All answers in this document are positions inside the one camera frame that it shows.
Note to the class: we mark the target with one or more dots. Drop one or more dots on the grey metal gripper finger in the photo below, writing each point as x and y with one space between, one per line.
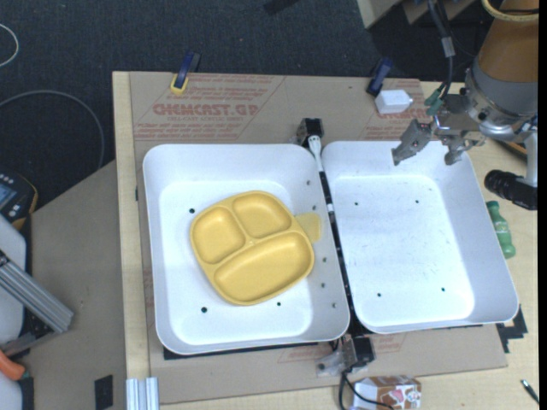
455 150
412 141

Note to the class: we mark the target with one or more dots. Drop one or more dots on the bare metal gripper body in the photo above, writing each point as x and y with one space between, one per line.
457 120

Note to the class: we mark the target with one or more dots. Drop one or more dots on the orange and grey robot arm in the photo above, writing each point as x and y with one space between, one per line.
508 45

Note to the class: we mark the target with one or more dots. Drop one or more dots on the small white box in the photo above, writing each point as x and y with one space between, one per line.
393 101

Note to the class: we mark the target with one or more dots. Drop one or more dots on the green plastic bottle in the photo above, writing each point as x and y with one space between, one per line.
502 231

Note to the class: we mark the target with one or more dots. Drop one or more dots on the thin black and white rod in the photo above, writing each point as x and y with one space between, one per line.
328 195

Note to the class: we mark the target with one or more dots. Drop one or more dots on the white plastic tray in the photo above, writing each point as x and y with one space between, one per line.
239 165
401 246

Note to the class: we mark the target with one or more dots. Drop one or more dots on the brown cardboard board, red print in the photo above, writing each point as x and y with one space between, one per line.
256 113

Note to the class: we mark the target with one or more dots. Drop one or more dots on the yellow divided plate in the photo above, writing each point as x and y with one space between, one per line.
252 248

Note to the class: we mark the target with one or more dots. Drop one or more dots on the brown and white carton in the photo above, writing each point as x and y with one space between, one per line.
395 393

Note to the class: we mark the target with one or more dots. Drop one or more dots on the black pen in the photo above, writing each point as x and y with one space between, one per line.
529 390

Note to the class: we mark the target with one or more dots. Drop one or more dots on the black cylinder on white bracket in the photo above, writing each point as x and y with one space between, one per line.
510 188

